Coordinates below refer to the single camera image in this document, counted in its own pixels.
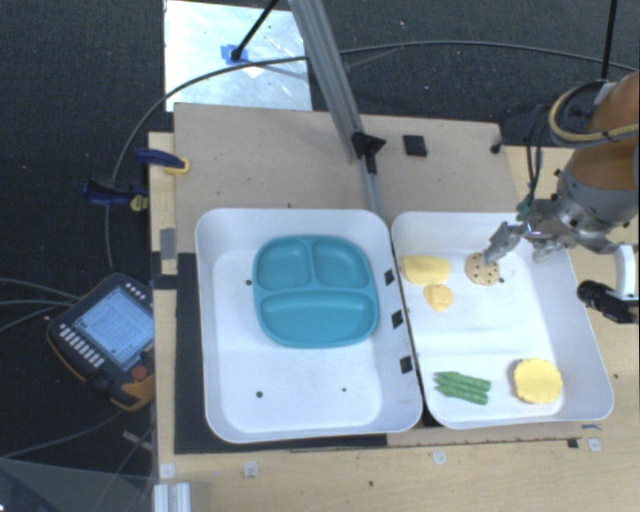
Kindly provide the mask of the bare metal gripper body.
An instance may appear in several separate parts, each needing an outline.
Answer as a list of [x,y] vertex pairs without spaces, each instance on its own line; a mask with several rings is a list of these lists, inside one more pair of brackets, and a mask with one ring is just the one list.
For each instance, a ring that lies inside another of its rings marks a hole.
[[523,238],[562,239],[569,248],[582,246],[595,254],[612,254],[619,246],[607,235],[625,223],[625,208],[619,202],[588,203],[571,198],[525,198],[519,204],[519,220],[527,224]]

